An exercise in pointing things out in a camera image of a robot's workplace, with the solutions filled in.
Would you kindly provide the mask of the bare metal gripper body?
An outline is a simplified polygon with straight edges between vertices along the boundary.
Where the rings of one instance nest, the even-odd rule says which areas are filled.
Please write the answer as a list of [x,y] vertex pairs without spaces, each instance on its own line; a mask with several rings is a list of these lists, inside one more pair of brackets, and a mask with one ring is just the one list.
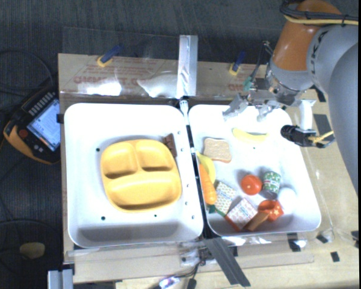
[[246,100],[255,107],[292,106],[302,91],[292,90],[281,83],[271,85],[268,82],[256,82],[247,91]]

